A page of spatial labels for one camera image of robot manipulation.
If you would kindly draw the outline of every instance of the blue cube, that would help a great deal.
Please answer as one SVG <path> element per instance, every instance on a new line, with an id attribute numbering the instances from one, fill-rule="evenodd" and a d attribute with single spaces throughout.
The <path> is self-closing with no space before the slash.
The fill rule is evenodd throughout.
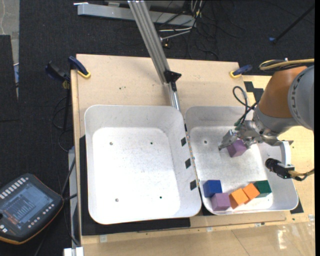
<path id="1" fill-rule="evenodd" d="M 219 179 L 209 179 L 203 184 L 205 198 L 211 198 L 215 193 L 222 193 L 221 181 Z"/>

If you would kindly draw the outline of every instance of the black floor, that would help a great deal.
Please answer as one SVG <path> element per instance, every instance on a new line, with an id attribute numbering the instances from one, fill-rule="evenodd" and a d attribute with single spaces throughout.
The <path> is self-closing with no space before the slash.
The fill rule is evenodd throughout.
<path id="1" fill-rule="evenodd" d="M 73 137 L 72 129 L 62 134 L 51 122 L 57 103 L 67 92 L 46 74 L 49 61 L 68 71 L 68 57 L 80 53 L 149 56 L 134 21 L 78 16 L 74 2 L 82 1 L 20 0 L 19 101 L 8 97 L 9 103 L 1 102 L 0 110 L 9 115 L 5 121 L 0 119 L 0 185 L 20 174 L 32 173 L 54 191 L 61 191 L 68 172 L 65 150 L 72 147 Z M 170 48 L 164 49 L 167 58 L 238 62 L 240 67 L 252 65 L 247 75 L 269 75 L 259 70 L 260 63 L 315 57 L 314 9 L 276 44 L 269 41 L 269 37 L 277 37 L 293 24 L 313 5 L 313 0 L 203 3 L 197 28 L 174 37 Z M 56 110 L 64 104 L 62 101 Z M 57 126 L 63 125 L 63 113 L 56 116 Z M 54 220 L 38 255 L 62 255 L 63 249 L 71 246 L 68 226 L 68 214 L 65 218 L 62 212 Z M 0 256 L 33 256 L 45 233 L 23 245 L 1 242 Z"/>

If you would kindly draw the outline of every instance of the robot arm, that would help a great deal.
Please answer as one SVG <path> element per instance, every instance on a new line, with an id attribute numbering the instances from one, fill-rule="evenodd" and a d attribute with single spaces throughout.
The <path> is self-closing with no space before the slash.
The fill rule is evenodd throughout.
<path id="1" fill-rule="evenodd" d="M 263 64 L 260 69 L 267 69 Z M 288 67 L 290 61 L 277 62 L 271 66 Z M 266 167 L 283 179 L 303 180 L 308 173 L 296 173 L 291 165 L 289 145 L 293 141 L 280 141 L 278 136 L 294 126 L 303 126 L 314 133 L 314 65 L 310 67 L 284 68 L 276 71 L 267 84 L 259 102 L 248 109 L 254 109 L 252 120 L 235 123 L 235 130 L 229 130 L 218 145 L 219 150 L 241 139 L 249 149 L 252 144 L 267 143 L 280 146 L 282 162 L 268 159 Z"/>

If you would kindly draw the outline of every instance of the block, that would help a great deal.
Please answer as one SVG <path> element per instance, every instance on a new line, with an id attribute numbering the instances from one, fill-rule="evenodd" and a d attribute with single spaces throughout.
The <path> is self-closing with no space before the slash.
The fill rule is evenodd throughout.
<path id="1" fill-rule="evenodd" d="M 227 146 L 226 149 L 228 150 L 230 157 L 235 158 L 241 156 L 247 150 L 247 147 L 242 139 L 237 139 L 234 143 Z"/>
<path id="2" fill-rule="evenodd" d="M 211 198 L 215 193 L 222 193 L 221 181 L 219 179 L 209 179 L 203 184 L 205 198 Z"/>
<path id="3" fill-rule="evenodd" d="M 235 209 L 236 207 L 244 204 L 249 200 L 249 198 L 247 197 L 246 193 L 242 188 L 238 188 L 237 190 L 233 191 L 229 195 L 229 199 L 230 199 L 230 204 L 232 209 Z"/>
<path id="4" fill-rule="evenodd" d="M 260 192 L 260 195 L 257 196 L 257 198 L 263 198 L 272 193 L 271 187 L 269 185 L 269 182 L 267 180 L 258 180 L 253 185 L 258 189 Z"/>
<path id="5" fill-rule="evenodd" d="M 211 203 L 213 211 L 225 211 L 231 207 L 228 193 L 215 193 L 211 197 Z"/>
<path id="6" fill-rule="evenodd" d="M 243 188 L 243 192 L 249 198 L 247 202 L 244 202 L 245 204 L 249 203 L 252 199 L 255 199 L 257 196 L 260 195 L 259 190 L 255 187 L 253 183 L 249 183 L 248 185 L 246 185 Z"/>

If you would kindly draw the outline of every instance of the wooden table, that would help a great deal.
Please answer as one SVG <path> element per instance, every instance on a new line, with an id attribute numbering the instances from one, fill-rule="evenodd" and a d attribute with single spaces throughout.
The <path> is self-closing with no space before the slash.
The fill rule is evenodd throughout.
<path id="1" fill-rule="evenodd" d="M 87 54 L 78 54 L 76 58 L 91 72 L 91 77 L 84 79 L 75 70 L 71 71 L 74 146 L 80 204 L 79 138 L 85 135 L 86 109 L 98 104 L 168 106 L 170 101 L 167 88 L 160 83 L 150 58 Z M 192 106 L 240 106 L 232 94 L 234 86 L 245 89 L 244 81 L 249 81 L 255 88 L 265 88 L 270 79 L 270 76 L 249 75 L 232 79 L 229 72 L 239 68 L 236 62 L 168 59 L 168 63 L 172 71 L 182 74 L 177 81 L 177 92 L 183 116 Z M 255 102 L 252 93 L 248 93 L 248 97 L 249 102 Z M 282 134 L 280 139 L 294 140 L 291 153 L 297 171 L 307 172 L 314 168 L 312 131 L 294 127 Z M 245 237 L 251 234 L 254 239 L 257 235 L 253 231 L 261 232 L 262 229 L 256 229 L 261 223 L 263 228 L 268 228 L 271 233 L 275 230 L 289 229 L 290 225 L 300 225 L 300 228 L 305 228 L 305 225 L 311 223 L 310 219 L 315 216 L 314 176 L 308 177 L 303 182 L 294 181 L 294 185 L 304 210 L 302 213 L 270 211 L 212 216 L 203 216 L 199 213 L 190 218 L 190 228 L 104 236 L 81 235 L 80 242 L 86 256 L 158 256 L 195 253 L 212 255 L 212 252 L 220 252 L 221 255 L 248 255 L 246 253 L 248 248 L 239 243 L 240 237 L 235 232 L 243 233 Z M 314 244 L 315 241 L 304 250 L 313 252 Z"/>

